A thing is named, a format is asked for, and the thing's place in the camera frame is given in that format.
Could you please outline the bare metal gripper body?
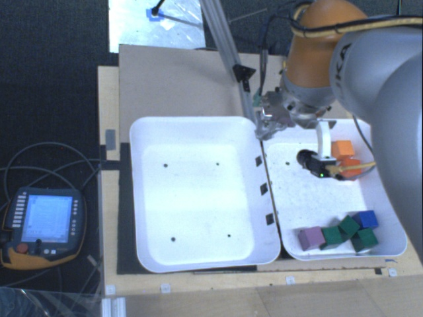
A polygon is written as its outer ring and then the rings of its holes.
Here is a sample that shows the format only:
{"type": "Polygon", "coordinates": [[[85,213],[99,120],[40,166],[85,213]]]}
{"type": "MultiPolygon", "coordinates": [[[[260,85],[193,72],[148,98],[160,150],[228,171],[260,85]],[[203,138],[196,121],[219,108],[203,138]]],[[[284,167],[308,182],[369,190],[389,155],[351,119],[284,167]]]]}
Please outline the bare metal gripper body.
{"type": "Polygon", "coordinates": [[[298,125],[315,129],[331,105],[330,89],[282,89],[267,92],[262,98],[260,118],[266,122],[280,122],[285,128],[298,125]]]}

